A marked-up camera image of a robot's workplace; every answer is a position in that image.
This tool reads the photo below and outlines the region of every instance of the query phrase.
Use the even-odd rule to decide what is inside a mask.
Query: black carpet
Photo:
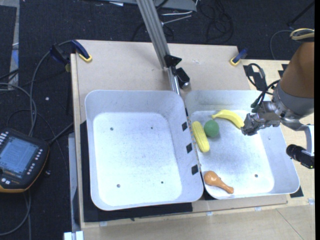
[[[270,39],[278,31],[289,30],[294,19],[313,0],[201,0],[192,17],[166,24],[168,43],[232,45],[248,48],[249,59],[272,60]],[[158,10],[160,14],[172,10]],[[160,16],[163,22],[178,16]],[[27,91],[39,61],[54,43],[71,39],[149,42],[136,5],[117,6],[94,0],[20,0],[19,84]],[[293,25],[294,29],[315,27],[315,8],[311,7]],[[277,34],[272,42],[279,60],[290,60],[297,42],[289,33]],[[63,48],[70,52],[69,45]],[[38,123],[34,136],[44,140],[58,134],[72,121],[67,104],[70,74],[52,58],[45,59],[34,85]],[[20,91],[0,93],[0,126],[28,133],[29,100]],[[51,147],[46,170],[31,188],[31,231],[33,240],[59,240],[71,230],[69,197],[68,135]],[[22,194],[0,195],[0,233],[17,226],[26,212]],[[28,239],[28,223],[1,239]]]
[[[0,77],[9,73],[17,8],[0,5]]]

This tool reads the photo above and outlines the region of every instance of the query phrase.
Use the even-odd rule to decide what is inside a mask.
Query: blue clamp
[[[230,64],[232,66],[236,66],[239,64],[239,62],[241,61],[241,59],[244,59],[248,54],[247,54],[248,49],[244,48],[242,51],[239,52],[239,54],[235,57],[233,57],[232,59],[230,59]]]
[[[83,59],[85,62],[92,61],[92,56],[86,51],[86,49],[76,40],[71,41],[72,46],[79,53],[79,57]]]

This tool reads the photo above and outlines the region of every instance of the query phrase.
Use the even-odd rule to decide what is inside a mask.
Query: black bracket
[[[258,91],[264,91],[268,86],[266,82],[266,78],[264,76],[261,76],[261,73],[254,72],[254,69],[252,66],[244,66],[243,68],[244,68],[245,74],[248,77],[253,77],[254,83],[256,85],[256,89]]]
[[[50,55],[55,61],[64,64],[64,66],[70,63],[69,54],[62,50],[57,43],[52,45]]]
[[[176,66],[179,64],[180,61],[182,61],[181,58],[172,56],[172,55],[165,55],[164,61],[167,68],[170,68],[172,71],[172,74],[174,76],[177,76],[179,87],[181,89],[187,87],[190,83],[190,78],[187,75],[187,73],[183,70],[182,67],[176,69]]]

